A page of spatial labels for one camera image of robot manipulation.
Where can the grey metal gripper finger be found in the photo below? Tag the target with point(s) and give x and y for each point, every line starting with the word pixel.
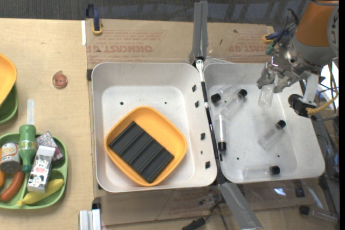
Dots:
pixel 281 83
pixel 265 76

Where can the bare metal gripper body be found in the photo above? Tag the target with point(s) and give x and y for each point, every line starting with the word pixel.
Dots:
pixel 293 66

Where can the clear plastic bottle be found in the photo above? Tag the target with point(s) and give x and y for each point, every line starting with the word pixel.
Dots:
pixel 270 136
pixel 258 171
pixel 220 130
pixel 266 98
pixel 233 105
pixel 222 94
pixel 318 213

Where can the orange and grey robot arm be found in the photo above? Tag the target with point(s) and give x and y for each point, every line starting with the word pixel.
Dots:
pixel 314 27

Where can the white plastic tray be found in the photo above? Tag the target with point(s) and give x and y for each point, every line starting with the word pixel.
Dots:
pixel 250 129
pixel 151 83

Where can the thin black and white rod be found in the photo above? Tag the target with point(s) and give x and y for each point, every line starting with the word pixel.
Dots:
pixel 205 94

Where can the orange plate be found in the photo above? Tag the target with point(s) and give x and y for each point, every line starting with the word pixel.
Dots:
pixel 161 121
pixel 6 75

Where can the brown cardboard board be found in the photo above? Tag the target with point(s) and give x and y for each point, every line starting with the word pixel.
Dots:
pixel 151 43

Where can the dark grey grooved rack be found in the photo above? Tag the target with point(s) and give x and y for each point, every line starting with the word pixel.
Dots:
pixel 141 152

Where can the pink round biscuit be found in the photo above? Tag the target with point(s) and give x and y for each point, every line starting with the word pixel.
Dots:
pixel 59 79

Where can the pink packet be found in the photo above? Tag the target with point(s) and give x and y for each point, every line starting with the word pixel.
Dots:
pixel 49 140

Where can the green divided plate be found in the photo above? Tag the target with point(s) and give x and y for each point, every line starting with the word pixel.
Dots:
pixel 58 167

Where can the white cow print carton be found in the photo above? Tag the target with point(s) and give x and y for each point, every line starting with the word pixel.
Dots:
pixel 40 169

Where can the yellow banana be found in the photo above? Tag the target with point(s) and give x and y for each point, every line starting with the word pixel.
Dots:
pixel 48 191

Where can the green bottle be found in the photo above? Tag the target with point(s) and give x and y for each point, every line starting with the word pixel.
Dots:
pixel 27 142

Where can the small grey can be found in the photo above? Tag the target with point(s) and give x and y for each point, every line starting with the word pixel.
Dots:
pixel 9 157

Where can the red sausage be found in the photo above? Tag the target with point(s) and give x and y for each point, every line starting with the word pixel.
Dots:
pixel 13 185

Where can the orange carrot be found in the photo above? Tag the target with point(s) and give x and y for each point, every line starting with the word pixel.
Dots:
pixel 1 178

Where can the black cylinder on white bracket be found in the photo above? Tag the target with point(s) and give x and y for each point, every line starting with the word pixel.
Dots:
pixel 298 105

